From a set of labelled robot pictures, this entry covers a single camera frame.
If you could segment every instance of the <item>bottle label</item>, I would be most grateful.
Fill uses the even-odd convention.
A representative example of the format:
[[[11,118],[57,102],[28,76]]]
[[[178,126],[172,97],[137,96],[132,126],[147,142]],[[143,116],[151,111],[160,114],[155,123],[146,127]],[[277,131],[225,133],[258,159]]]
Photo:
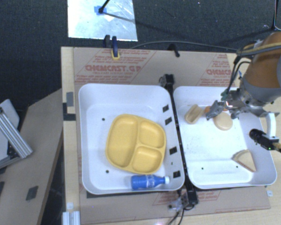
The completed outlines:
[[[147,175],[147,187],[154,188],[155,186],[155,179],[153,175]]]

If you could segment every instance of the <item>metal frame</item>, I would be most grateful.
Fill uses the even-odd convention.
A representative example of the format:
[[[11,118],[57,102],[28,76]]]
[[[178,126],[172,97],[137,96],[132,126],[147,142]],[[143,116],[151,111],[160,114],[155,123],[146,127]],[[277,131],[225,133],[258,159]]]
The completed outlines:
[[[0,168],[3,168],[19,158],[25,158],[32,153],[31,147],[21,137],[19,131],[10,122],[3,109],[0,107],[0,131],[8,139],[10,145],[16,151],[18,157],[7,157],[0,161]]]
[[[273,18],[273,24],[271,27],[271,29],[274,31],[281,31],[281,29],[276,26],[278,4],[279,4],[279,0],[275,0],[274,18]]]
[[[186,188],[188,204],[195,206],[196,204],[198,204],[199,200],[198,200],[196,189],[188,177],[188,171],[187,171],[186,160],[185,160],[185,156],[184,156],[184,149],[183,149],[183,145],[182,145],[182,138],[181,138],[181,134],[180,134],[176,105],[175,105],[175,100],[174,100],[174,96],[173,96],[174,83],[175,83],[175,79],[174,79],[173,74],[170,74],[170,75],[165,74],[159,80],[159,85],[161,87],[165,88],[170,94],[170,99],[172,102],[173,113],[174,113],[174,118],[175,118],[176,130],[177,130],[177,135],[178,135],[178,141],[179,141],[179,146],[180,146],[181,158],[182,158],[182,162],[183,162],[183,169],[184,169],[184,173],[185,173],[184,185]]]

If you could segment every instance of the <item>wooden board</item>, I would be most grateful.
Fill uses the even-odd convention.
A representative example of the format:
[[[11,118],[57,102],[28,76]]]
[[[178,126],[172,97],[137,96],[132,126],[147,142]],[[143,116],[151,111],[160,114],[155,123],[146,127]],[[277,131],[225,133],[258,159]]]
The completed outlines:
[[[0,225],[39,225],[62,145],[62,94],[58,90],[28,108],[21,135],[33,149],[23,160],[8,166],[0,181]],[[27,201],[30,188],[36,197]]]

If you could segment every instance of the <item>white tray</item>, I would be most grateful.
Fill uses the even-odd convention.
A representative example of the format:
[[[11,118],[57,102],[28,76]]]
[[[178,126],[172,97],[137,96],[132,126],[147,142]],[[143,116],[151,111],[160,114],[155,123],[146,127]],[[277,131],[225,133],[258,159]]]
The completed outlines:
[[[204,108],[220,100],[221,87],[178,87],[174,91],[182,144],[191,182],[201,189],[270,185],[277,173],[271,153],[249,137],[253,128],[262,130],[258,117],[242,113],[233,120],[228,131],[219,130],[210,119],[201,117],[196,124],[188,124],[184,115],[193,106]],[[250,172],[233,161],[240,150],[249,149],[256,165]]]
[[[79,90],[79,109],[82,182],[86,190],[98,195],[142,192],[131,189],[130,178],[134,173],[114,167],[105,156],[111,123],[124,113],[152,120],[166,133],[164,161],[155,175],[169,176],[170,183],[145,191],[170,191],[182,187],[185,176],[167,90],[159,86],[86,84]],[[170,155],[170,149],[175,147],[177,151]]]

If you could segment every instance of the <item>black rectangle marking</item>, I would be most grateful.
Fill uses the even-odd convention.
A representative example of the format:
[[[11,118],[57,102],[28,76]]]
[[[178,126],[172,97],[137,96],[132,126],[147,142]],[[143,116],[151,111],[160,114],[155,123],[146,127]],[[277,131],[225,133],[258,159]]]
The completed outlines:
[[[168,125],[170,122],[172,122],[172,117],[169,117],[167,120],[165,120],[165,125]]]
[[[173,172],[173,178],[178,178],[180,176],[181,176],[180,171]]]
[[[169,109],[169,105],[164,106],[164,107],[163,107],[163,112],[168,111],[168,109]]]
[[[26,200],[29,201],[29,200],[35,198],[37,196],[37,190],[38,190],[38,186],[29,188],[27,196],[26,196]]]
[[[76,114],[67,113],[67,103],[62,104],[62,111],[64,115],[64,121],[76,121]]]
[[[177,152],[177,147],[173,147],[170,149],[170,155],[174,154]]]
[[[74,93],[67,92],[67,106],[73,107],[74,106]]]

